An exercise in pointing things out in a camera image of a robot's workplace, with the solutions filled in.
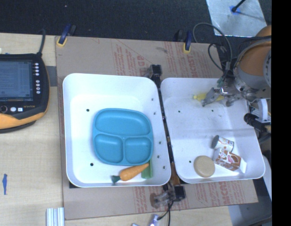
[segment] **cardboard sheet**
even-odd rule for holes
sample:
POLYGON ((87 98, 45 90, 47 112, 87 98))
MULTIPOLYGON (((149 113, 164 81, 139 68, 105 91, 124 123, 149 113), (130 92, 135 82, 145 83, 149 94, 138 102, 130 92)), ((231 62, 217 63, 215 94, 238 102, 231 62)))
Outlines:
MULTIPOLYGON (((208 44, 191 44, 183 53, 182 42, 118 40, 68 37, 64 47, 56 46, 58 103, 63 173, 63 201, 66 220, 166 211, 151 206, 151 194, 161 194, 161 186, 95 187, 71 186, 66 175, 63 124, 64 78, 70 73, 143 76, 150 65, 161 65, 162 77, 219 78, 222 72, 210 60, 208 44)), ((219 62, 215 49, 212 57, 219 62)), ((184 184, 186 199, 172 210, 217 207, 257 202, 252 180, 184 184)))

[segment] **can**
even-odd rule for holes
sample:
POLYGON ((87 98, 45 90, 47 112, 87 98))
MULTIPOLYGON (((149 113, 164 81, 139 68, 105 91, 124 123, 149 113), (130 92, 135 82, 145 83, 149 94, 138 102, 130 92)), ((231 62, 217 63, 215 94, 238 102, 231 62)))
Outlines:
POLYGON ((230 141, 224 137, 216 135, 212 140, 211 147, 214 149, 222 148, 228 152, 232 152, 234 148, 234 141, 230 141))

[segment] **orange carrot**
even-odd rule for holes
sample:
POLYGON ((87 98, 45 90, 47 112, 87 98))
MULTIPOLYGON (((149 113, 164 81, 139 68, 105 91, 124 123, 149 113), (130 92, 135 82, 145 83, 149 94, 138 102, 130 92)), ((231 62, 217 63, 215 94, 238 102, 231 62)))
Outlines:
POLYGON ((134 178, 135 176, 137 176, 139 173, 141 173, 148 166, 149 166, 149 163, 146 163, 146 164, 142 164, 142 165, 133 166, 133 167, 129 167, 129 168, 123 169, 120 172, 119 176, 120 176, 122 181, 128 181, 128 180, 134 178))

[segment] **white tray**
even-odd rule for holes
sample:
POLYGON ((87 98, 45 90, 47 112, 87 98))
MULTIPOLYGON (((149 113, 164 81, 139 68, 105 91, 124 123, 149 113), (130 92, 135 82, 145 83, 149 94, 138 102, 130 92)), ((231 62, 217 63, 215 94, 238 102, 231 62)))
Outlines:
POLYGON ((63 81, 66 172, 78 187, 113 186, 111 176, 127 166, 101 162, 92 145, 92 122, 105 108, 131 109, 144 113, 153 129, 153 177, 139 174, 115 186, 160 186, 171 175, 170 162, 155 83, 144 77, 73 73, 63 81))
POLYGON ((222 101, 202 107, 194 95, 217 88, 218 79, 167 78, 161 83, 161 92, 172 143, 174 163, 178 176, 186 183, 203 183, 260 178, 265 164, 252 126, 244 121, 248 113, 245 100, 234 102, 231 107, 222 101), (215 165, 209 178, 200 177, 194 170, 196 157, 213 156, 211 142, 220 135, 235 142, 232 153, 246 162, 246 172, 233 172, 215 165))

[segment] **silver metal panel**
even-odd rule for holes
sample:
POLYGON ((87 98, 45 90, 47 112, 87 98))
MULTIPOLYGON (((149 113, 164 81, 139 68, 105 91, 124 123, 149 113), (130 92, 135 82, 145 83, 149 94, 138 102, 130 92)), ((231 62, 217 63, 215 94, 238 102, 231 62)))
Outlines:
POLYGON ((206 0, 212 24, 226 36, 254 37, 267 24, 258 0, 245 0, 235 13, 231 9, 241 0, 206 0))

